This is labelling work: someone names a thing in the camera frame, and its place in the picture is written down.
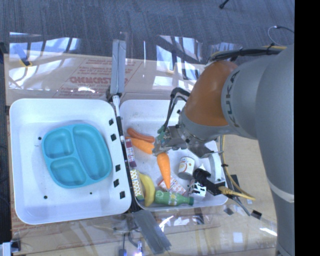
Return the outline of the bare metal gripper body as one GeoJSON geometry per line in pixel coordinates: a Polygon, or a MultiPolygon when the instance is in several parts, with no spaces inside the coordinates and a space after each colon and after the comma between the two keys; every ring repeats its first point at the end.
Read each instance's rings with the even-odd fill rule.
{"type": "Polygon", "coordinates": [[[208,158],[215,153],[214,150],[206,146],[208,141],[191,134],[182,125],[176,124],[166,128],[162,125],[157,133],[155,141],[161,143],[163,147],[164,145],[175,145],[175,151],[189,150],[200,159],[208,158]]]}

